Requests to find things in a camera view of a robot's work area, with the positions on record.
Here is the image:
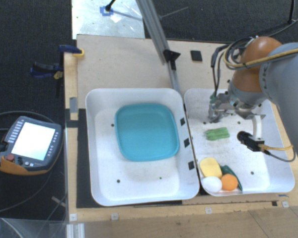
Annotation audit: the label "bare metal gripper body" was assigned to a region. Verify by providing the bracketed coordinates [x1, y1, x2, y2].
[209, 92, 266, 120]

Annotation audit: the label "green toy beans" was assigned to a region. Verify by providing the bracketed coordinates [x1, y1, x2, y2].
[205, 126, 230, 142]

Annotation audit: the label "white plastic tray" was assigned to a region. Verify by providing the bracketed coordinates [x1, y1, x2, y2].
[183, 87, 296, 197]
[85, 87, 201, 207]

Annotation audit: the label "yellow oval toy food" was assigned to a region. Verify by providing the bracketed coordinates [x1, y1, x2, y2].
[199, 157, 223, 179]

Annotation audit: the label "dark green toy vegetable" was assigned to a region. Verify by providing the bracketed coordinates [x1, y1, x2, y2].
[220, 165, 243, 192]

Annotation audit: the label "black block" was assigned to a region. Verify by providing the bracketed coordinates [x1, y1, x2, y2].
[190, 50, 203, 62]

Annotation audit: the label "orange round toy fruit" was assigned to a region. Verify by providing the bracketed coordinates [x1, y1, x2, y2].
[221, 174, 239, 192]

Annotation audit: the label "blue plate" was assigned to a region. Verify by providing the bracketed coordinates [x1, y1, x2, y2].
[114, 103, 180, 163]

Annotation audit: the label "white toy egg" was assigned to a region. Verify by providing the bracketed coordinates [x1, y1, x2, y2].
[201, 176, 223, 193]

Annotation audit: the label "pale wood board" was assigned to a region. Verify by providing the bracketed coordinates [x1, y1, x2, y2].
[75, 33, 298, 209]

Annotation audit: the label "black cylinder on white bracket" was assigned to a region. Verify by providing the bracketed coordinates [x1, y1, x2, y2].
[236, 113, 266, 152]

